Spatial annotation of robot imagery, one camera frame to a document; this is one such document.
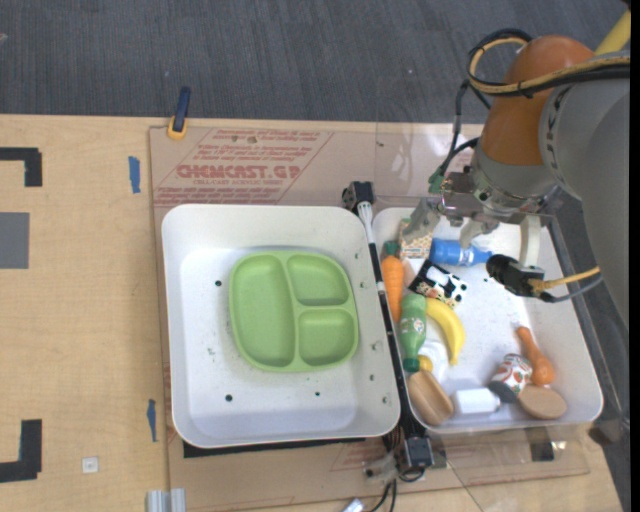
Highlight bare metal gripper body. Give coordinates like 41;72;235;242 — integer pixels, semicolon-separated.
439;172;557;227

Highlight orange patterned carton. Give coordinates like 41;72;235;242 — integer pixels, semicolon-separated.
398;217;435;260

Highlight blue bottle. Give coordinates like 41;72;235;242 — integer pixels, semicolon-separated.
428;237;494;268

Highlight black and white cow carton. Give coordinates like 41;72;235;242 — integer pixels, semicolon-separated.
408;259;470;309

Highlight orange carrot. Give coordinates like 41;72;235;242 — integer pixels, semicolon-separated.
380;241;405;324

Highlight thin black and white rod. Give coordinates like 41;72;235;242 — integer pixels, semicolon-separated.
356;199;419;441

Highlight white plastic tray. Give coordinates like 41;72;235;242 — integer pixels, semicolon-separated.
160;203;402;450
372;206;605;435

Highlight yellow banana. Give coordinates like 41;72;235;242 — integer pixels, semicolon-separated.
424;297;467;367

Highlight green bottle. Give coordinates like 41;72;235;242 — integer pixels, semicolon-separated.
398;293;429;374

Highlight brown cardboard board red print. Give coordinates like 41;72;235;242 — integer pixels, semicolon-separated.
148;118;594;507

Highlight white bottle with yellow cap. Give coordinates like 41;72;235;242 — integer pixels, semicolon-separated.
418;337;451;384

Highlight red and white can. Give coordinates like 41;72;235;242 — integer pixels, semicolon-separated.
488;353;534;404

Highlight brown bread bun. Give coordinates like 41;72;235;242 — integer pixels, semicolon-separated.
407;369;455;428

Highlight green divided plate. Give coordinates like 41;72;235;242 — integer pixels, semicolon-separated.
228;250;360;374

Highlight round tan biscuit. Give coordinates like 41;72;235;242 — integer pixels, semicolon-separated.
517;383;569;421

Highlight black cylinder on white bracket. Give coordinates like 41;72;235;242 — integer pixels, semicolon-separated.
485;212;547;300

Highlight black block with thin wires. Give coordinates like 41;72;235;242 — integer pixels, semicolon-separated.
342;180;376;210
401;435;434;472

